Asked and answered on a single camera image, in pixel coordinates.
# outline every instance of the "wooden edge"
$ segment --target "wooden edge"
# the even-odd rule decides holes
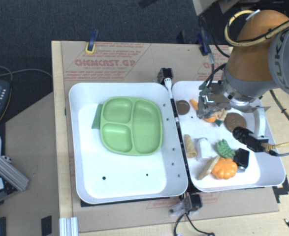
[[[52,71],[55,101],[56,146],[58,167],[58,190],[60,218],[73,216],[70,182],[70,166],[67,143],[67,127],[64,97],[62,46],[60,41],[52,41]]]

